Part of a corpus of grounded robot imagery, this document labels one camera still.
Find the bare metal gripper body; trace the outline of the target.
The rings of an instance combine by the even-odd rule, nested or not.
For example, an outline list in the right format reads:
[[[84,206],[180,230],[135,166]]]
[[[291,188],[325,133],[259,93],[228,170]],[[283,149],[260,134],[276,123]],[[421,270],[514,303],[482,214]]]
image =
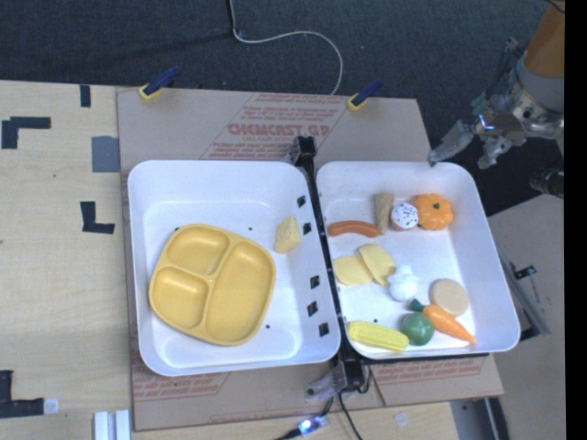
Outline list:
[[[529,138],[564,137],[564,115],[537,103],[526,92],[494,94],[477,115],[474,132],[486,141],[522,146]]]

